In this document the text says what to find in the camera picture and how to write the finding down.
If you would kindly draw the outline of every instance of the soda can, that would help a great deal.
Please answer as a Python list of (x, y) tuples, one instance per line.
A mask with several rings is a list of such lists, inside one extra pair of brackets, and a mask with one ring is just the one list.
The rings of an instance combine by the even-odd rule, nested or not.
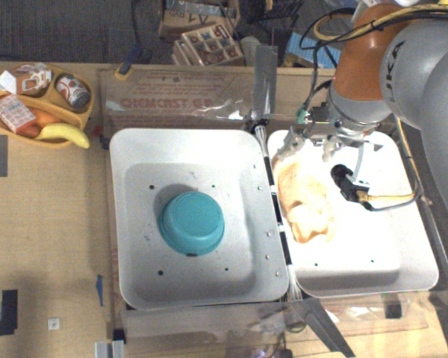
[(62, 75), (55, 86), (74, 109), (79, 109), (90, 101), (90, 91), (72, 75)]

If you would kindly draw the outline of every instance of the blue plastic lid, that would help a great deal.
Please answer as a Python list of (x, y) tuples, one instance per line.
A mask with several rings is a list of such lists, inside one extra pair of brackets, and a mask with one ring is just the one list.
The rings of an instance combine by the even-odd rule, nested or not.
[(207, 254), (223, 239), (223, 212), (211, 196), (185, 192), (166, 204), (159, 220), (159, 231), (164, 241), (181, 254)]

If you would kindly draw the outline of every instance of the wooden table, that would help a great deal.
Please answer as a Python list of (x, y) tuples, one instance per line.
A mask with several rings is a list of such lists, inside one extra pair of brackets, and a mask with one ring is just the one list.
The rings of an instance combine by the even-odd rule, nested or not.
[[(0, 73), (13, 64), (0, 62)], [(0, 178), (0, 301), (2, 290), (18, 289), (18, 328), (13, 335), (0, 336), (0, 357), (93, 357), (95, 342), (110, 341), (117, 323), (106, 184), (108, 151), (100, 143), (98, 128), (103, 99), (100, 72), (116, 66), (57, 66), (83, 76), (98, 93), (85, 129), (91, 146), (50, 150), (8, 140), (7, 177)], [(252, 72), (244, 69), (239, 72)], [(279, 70), (278, 96), (285, 93), (301, 102), (309, 75), (307, 69)], [(96, 291), (98, 275), (103, 277), (104, 306)], [(357, 357), (448, 357), (435, 309), (424, 297), (416, 306), (425, 318), (416, 330), (347, 337)], [(60, 329), (48, 330), (47, 320), (54, 317), (60, 319)], [(289, 337), (287, 346), (295, 357), (341, 357), (320, 355), (325, 348), (310, 337), (304, 342), (292, 342)], [(211, 352), (172, 349), (145, 355), (152, 351), (150, 347), (130, 342), (126, 356), (225, 357), (225, 346)]]

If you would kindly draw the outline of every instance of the banana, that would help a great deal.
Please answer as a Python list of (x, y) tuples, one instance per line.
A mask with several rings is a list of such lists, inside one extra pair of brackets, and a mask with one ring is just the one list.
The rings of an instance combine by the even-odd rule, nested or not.
[(45, 126), (35, 139), (66, 139), (82, 148), (90, 147), (90, 140), (79, 128), (68, 123), (52, 123)]

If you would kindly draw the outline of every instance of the white square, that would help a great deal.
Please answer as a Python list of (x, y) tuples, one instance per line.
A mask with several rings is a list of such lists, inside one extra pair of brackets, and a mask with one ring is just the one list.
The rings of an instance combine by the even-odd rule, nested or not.
[(48, 318), (48, 330), (60, 329), (60, 319), (58, 317)]

